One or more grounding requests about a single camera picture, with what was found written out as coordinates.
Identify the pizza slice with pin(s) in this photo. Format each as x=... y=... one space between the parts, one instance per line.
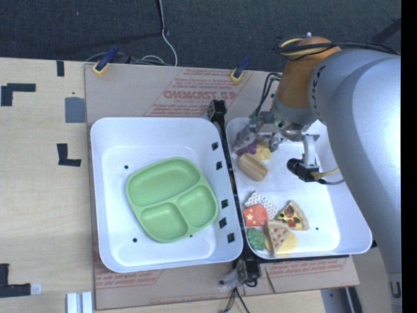
x=291 y=216

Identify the white patterned packet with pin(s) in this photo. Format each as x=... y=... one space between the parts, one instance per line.
x=268 y=204

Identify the green broccoli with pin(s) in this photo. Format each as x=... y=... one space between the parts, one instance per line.
x=256 y=238

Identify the thin black and white rod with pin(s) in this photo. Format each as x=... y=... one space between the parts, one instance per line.
x=228 y=161

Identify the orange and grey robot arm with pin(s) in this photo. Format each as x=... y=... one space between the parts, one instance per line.
x=361 y=116

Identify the green divided plate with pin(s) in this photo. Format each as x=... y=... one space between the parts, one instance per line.
x=163 y=181

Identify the white plastic tray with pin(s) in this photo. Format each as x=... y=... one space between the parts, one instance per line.
x=325 y=214
x=110 y=233

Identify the waffle slice with yellow edge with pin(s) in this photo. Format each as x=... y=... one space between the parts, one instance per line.
x=280 y=238

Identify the purple grapes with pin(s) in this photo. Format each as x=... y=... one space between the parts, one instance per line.
x=250 y=148

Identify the brown cardboard board red print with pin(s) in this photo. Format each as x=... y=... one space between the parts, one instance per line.
x=130 y=90

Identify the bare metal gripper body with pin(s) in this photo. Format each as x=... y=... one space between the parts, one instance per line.
x=272 y=122

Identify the red packet with yellow star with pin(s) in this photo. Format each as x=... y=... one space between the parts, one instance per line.
x=254 y=214

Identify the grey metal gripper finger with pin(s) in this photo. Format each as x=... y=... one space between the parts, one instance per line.
x=242 y=137
x=274 y=144

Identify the yellow cheese wedge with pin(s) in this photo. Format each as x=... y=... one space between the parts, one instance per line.
x=264 y=151

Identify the tan bread bun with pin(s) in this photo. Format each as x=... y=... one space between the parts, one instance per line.
x=252 y=167

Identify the black cylinder on white bracket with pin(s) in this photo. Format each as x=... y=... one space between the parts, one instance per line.
x=304 y=169

